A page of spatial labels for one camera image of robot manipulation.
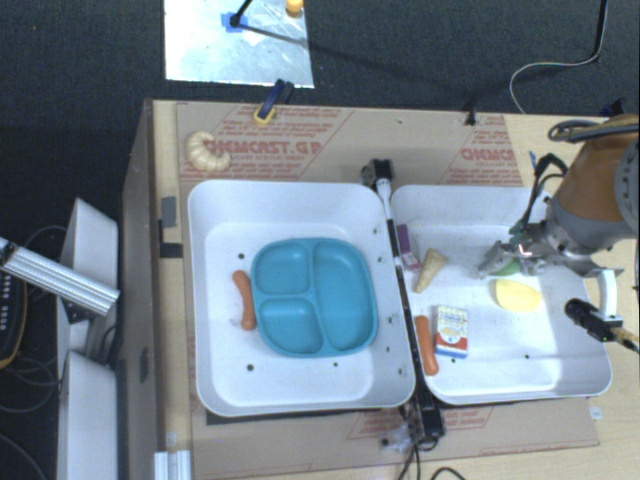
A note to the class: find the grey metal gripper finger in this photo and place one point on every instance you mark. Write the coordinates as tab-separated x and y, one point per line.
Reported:
533	267
497	257

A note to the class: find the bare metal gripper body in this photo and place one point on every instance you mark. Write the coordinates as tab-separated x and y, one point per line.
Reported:
547	248

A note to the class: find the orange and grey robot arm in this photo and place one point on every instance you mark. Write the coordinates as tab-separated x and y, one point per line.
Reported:
592	188

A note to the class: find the green toy vegetable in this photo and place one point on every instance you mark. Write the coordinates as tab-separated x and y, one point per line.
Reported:
511	268

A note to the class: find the yellow toy crisp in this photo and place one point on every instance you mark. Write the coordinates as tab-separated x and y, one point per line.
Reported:
517	295

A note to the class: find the beige toy cone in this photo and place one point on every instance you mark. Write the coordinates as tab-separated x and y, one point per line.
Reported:
429	268

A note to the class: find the white, red and blue carton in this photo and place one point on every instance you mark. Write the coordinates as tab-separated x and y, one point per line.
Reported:
451	332

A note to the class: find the purple and white packet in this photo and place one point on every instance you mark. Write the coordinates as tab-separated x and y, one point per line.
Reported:
407	248

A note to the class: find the white plastic tray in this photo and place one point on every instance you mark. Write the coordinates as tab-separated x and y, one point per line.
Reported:
520	363
300	383

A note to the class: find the thin black and white rod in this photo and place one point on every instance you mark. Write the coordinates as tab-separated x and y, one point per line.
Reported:
400	278

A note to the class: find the orange toy sausage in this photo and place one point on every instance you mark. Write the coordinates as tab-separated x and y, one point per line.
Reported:
246	303
427	345

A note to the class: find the blue divided plate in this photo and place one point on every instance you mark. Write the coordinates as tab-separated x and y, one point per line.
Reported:
315	298

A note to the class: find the brown cardboard board, red print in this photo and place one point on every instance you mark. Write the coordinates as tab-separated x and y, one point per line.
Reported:
310	133

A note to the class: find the cream toy croissant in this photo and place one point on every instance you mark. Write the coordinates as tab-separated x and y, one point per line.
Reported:
205	154

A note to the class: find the small yellow round toy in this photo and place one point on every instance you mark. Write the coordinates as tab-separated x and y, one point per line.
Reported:
294	4

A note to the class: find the black cylinder on white bracket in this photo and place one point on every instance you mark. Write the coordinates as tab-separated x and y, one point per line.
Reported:
590	318

